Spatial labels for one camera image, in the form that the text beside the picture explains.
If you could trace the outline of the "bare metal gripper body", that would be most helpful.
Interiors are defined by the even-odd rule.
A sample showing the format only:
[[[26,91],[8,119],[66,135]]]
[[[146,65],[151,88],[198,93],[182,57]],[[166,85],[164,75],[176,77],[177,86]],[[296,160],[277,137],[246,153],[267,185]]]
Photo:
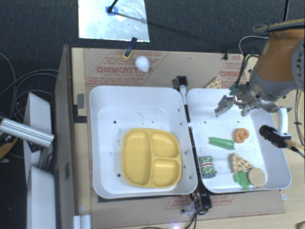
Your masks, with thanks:
[[[277,106],[275,102],[279,99],[264,92],[258,85],[247,83],[240,84],[235,92],[235,101],[240,109],[242,106],[254,105],[254,109],[264,109],[269,113],[276,113],[280,108],[284,108],[287,112],[292,110],[291,107]]]

